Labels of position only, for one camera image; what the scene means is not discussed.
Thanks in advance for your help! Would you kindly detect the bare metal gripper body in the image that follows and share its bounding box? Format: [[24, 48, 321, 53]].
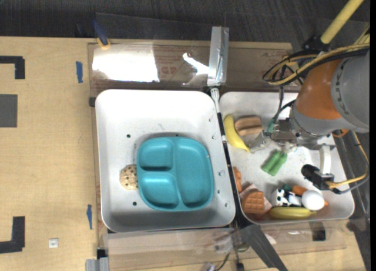
[[269, 118, 304, 145]]

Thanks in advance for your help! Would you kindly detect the green double tube toy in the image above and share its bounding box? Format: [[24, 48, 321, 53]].
[[261, 150, 288, 177]]

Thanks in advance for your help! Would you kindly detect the tan bread bun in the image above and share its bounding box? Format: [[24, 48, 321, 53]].
[[234, 115, 264, 137]]

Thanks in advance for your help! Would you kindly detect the white plastic tray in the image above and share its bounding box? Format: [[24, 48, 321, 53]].
[[219, 91, 355, 225], [94, 88, 237, 233]]

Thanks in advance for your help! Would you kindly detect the yellow banana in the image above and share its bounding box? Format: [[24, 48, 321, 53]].
[[268, 206, 318, 221], [223, 113, 251, 153]]

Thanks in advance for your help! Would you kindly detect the orange bread slice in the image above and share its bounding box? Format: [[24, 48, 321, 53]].
[[232, 166, 243, 193]]

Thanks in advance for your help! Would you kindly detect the orange carrot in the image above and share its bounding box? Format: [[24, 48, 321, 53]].
[[282, 184, 329, 207]]

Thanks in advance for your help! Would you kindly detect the black and white carton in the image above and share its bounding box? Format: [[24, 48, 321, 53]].
[[270, 188, 304, 208]]

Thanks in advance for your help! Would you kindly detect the white egg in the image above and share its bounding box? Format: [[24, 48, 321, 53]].
[[301, 189, 325, 211]]

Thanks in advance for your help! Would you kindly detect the orange brown waffle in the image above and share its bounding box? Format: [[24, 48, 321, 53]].
[[241, 190, 266, 215]]

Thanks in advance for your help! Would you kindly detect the blue divided plate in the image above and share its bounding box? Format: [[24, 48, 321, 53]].
[[136, 136, 215, 213]]

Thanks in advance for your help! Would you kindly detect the brown chocolate chip biscuit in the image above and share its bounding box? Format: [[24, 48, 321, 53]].
[[119, 163, 139, 192]]

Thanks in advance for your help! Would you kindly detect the black cylinder on white bracket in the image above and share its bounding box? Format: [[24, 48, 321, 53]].
[[301, 143, 336, 191]]

